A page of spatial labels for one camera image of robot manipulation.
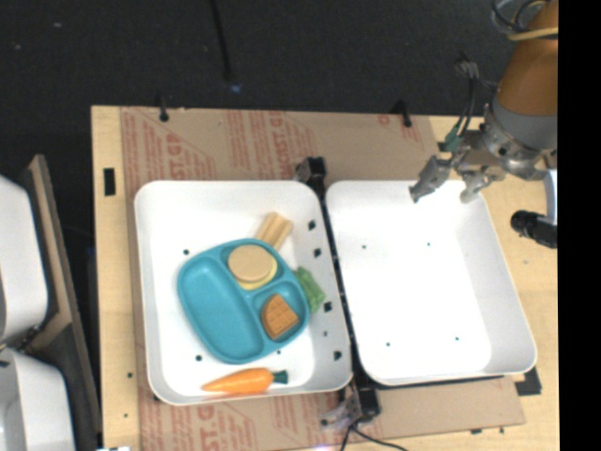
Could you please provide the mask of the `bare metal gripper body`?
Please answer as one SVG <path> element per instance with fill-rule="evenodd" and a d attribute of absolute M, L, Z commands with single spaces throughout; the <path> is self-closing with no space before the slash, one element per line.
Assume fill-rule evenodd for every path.
<path fill-rule="evenodd" d="M 458 172 L 500 171 L 524 180 L 539 180 L 537 164 L 553 149 L 553 129 L 480 127 L 449 133 L 449 150 Z"/>

